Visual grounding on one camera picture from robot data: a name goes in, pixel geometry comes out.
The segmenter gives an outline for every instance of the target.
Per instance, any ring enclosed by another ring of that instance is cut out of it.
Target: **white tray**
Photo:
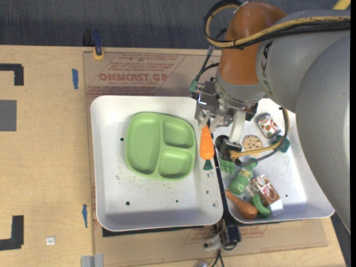
[[[91,104],[96,209],[107,230],[212,225],[223,215],[215,168],[203,170],[196,150],[192,173],[181,181],[139,176],[125,164],[131,117],[142,111],[166,113],[190,123],[199,146],[195,100],[188,97],[101,96]]]
[[[272,100],[264,98],[259,101],[255,117],[250,122],[245,122],[241,142],[246,135],[256,135],[262,140],[264,147],[271,145],[271,140],[268,140],[263,135],[256,123],[259,115],[266,112],[273,116],[274,120],[282,129],[282,133],[284,133],[282,112],[279,110],[278,105]],[[282,199],[284,211],[276,217],[271,216],[266,219],[256,218],[254,220],[247,220],[241,216],[241,213],[236,209],[232,202],[228,200],[230,213],[237,221],[245,224],[272,223],[278,221],[330,217],[334,213],[333,207],[322,192],[304,157],[298,139],[294,113],[289,113],[289,120],[290,129],[288,140],[290,141],[290,147],[288,151],[286,153],[275,153],[270,158],[260,161],[254,169],[254,177],[265,174],[270,180]],[[229,136],[230,130],[231,127],[220,127],[216,130],[214,136]],[[250,157],[258,158],[265,154],[266,153],[259,156],[243,156],[240,160],[244,162]],[[221,175],[225,188],[228,188],[235,174],[231,175],[222,171]],[[250,195],[243,193],[239,198],[249,201]]]

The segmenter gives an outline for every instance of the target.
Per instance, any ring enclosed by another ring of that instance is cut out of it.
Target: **green bottle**
[[[229,190],[235,195],[241,195],[245,187],[250,183],[254,175],[253,168],[257,166],[257,162],[244,166],[230,183]]]

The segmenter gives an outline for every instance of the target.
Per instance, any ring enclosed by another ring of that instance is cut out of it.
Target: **yellow bar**
[[[339,0],[333,10],[345,10],[351,4],[351,0]]]

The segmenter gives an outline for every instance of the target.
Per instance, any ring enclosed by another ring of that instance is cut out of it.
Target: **white square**
[[[46,237],[46,244],[47,244],[47,245],[54,245],[54,244],[56,244],[56,237],[55,237],[55,236],[48,236],[48,237]]]

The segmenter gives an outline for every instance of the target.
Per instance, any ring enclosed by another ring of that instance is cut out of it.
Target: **gray square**
[[[16,131],[16,100],[0,100],[0,131]]]

